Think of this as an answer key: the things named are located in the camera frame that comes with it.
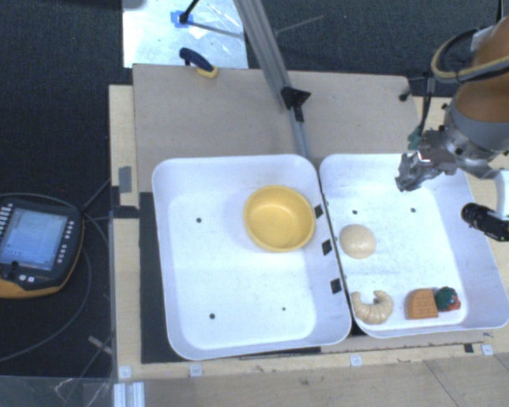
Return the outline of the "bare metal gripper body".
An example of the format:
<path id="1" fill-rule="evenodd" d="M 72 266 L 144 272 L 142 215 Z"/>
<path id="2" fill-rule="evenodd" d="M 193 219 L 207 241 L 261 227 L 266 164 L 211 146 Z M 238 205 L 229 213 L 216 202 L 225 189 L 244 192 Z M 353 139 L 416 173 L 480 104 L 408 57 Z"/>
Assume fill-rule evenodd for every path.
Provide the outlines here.
<path id="1" fill-rule="evenodd" d="M 433 162 L 446 175 L 460 169 L 479 179 L 494 179 L 499 171 L 490 163 L 507 150 L 508 131 L 498 126 L 486 126 L 469 137 L 451 126 L 415 131 L 415 163 Z"/>

